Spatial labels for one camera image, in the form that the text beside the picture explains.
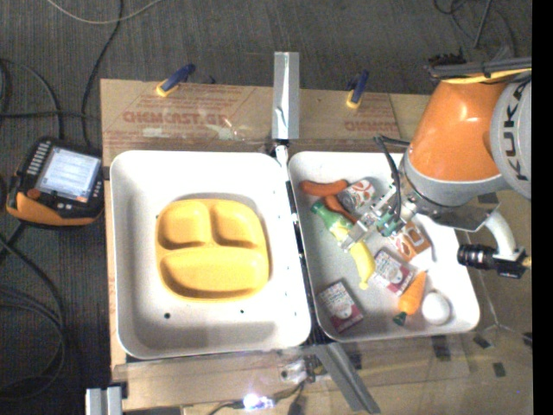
cardboard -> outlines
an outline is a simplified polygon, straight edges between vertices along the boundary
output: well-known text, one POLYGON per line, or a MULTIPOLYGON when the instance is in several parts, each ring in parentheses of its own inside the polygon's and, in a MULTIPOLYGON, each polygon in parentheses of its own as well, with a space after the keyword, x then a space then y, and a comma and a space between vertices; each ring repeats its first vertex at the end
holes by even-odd
MULTIPOLYGON (((126 150, 257 151, 271 146, 273 88, 183 83, 167 98, 159 82, 101 80, 104 166, 126 150)), ((376 134, 399 138, 389 94, 300 90, 300 150, 376 150, 376 134)))

green bottle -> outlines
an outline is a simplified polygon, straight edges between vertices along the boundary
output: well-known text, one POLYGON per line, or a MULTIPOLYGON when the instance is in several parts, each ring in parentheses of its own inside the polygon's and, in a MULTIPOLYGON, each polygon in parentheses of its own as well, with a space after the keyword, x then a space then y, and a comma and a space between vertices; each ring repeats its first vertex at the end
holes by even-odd
POLYGON ((316 201, 313 204, 311 212, 321 217, 325 227, 339 242, 346 237, 349 229, 352 228, 352 223, 344 215, 327 209, 321 201, 316 201))

white ball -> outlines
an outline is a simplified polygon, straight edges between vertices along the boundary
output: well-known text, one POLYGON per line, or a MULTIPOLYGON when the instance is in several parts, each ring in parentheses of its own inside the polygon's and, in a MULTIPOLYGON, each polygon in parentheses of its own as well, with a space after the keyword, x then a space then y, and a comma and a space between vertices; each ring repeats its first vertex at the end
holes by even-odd
POLYGON ((422 312, 427 322, 439 326, 449 319, 451 308, 441 293, 430 292, 423 300, 422 312))

white cable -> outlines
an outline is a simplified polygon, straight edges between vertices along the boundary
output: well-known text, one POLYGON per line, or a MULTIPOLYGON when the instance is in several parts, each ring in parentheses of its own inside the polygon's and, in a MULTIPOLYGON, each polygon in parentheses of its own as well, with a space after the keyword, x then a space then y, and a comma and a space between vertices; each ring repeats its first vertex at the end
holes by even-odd
POLYGON ((84 23, 89 23, 89 24, 112 24, 112 23, 117 23, 117 22, 122 22, 124 20, 129 20, 130 18, 134 17, 134 16, 137 16, 138 14, 141 14, 143 13, 145 10, 147 10, 148 8, 151 8, 152 6, 154 6, 155 4, 158 4, 160 2, 163 2, 165 0, 154 0, 153 2, 151 3, 148 3, 146 6, 144 6, 143 8, 139 9, 138 11, 136 12, 133 12, 132 14, 129 14, 128 16, 125 16, 125 17, 121 17, 121 18, 116 18, 116 19, 113 19, 113 20, 105 20, 105 21, 100 21, 100 20, 86 20, 85 18, 80 18, 78 16, 75 16, 74 14, 72 14, 71 12, 67 11, 67 10, 64 10, 63 8, 61 8, 61 6, 59 4, 57 4, 56 2, 53 2, 52 0, 46 0, 47 2, 49 2, 51 5, 53 5, 56 9, 60 10, 61 12, 63 12, 66 16, 70 16, 72 18, 74 18, 75 20, 78 20, 79 22, 84 22, 84 23))

orange and white package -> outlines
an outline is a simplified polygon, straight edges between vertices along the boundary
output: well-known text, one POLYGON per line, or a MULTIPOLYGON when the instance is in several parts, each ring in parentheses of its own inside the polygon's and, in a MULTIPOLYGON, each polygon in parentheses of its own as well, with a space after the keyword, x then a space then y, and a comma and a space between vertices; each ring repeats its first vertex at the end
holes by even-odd
POLYGON ((431 247, 430 241, 418 226, 410 221, 397 235, 389 237, 391 245, 405 261, 412 260, 416 255, 431 247))

